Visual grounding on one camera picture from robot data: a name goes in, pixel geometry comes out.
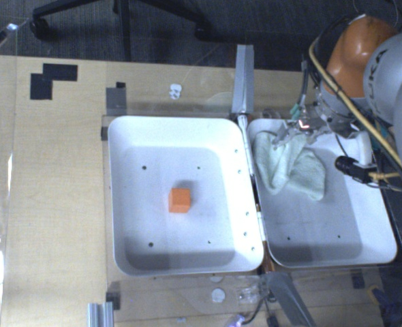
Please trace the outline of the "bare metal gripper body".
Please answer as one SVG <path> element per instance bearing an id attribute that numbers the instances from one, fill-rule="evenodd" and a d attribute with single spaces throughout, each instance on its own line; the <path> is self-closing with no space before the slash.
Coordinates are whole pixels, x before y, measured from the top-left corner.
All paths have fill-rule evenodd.
<path id="1" fill-rule="evenodd" d="M 291 116 L 302 132 L 340 136 L 353 134 L 352 113 L 335 95 L 317 95 L 312 102 L 307 101 L 306 95 L 301 95 L 291 109 Z"/>

